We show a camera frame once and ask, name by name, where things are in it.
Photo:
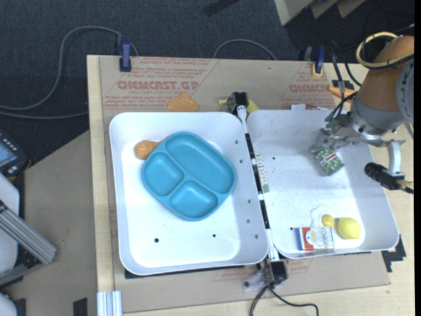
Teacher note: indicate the white fried egg toy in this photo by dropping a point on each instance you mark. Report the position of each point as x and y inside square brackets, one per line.
[318, 213]

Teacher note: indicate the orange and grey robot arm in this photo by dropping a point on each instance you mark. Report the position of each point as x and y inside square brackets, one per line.
[378, 87]

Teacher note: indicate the orange rounded toy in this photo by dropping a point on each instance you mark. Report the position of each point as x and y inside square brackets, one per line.
[142, 150]

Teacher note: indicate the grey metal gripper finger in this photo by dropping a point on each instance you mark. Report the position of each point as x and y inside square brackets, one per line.
[338, 143]
[319, 143]

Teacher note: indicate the blue divided plate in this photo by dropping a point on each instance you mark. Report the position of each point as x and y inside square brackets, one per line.
[189, 176]

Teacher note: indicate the brown cardboard board red print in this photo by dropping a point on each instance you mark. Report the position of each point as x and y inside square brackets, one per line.
[204, 77]

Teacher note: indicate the white plastic tray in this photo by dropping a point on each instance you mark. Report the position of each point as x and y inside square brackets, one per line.
[296, 196]
[184, 242]

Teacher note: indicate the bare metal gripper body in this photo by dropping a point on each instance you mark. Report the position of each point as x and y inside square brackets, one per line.
[348, 132]

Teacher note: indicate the yellow banana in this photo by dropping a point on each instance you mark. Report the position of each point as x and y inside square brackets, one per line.
[252, 106]

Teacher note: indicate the orange toy bread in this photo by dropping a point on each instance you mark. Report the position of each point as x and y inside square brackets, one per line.
[182, 103]

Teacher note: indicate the thin black and white rod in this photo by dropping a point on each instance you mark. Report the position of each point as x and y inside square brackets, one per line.
[254, 158]

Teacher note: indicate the red and white carton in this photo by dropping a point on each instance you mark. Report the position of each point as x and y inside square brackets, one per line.
[314, 239]

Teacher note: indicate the green and red carton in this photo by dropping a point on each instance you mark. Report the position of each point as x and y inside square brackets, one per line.
[329, 161]

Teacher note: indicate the yellow lemon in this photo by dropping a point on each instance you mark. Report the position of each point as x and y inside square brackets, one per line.
[349, 228]

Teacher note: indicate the black cylinder on white bracket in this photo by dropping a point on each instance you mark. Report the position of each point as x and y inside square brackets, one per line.
[381, 173]

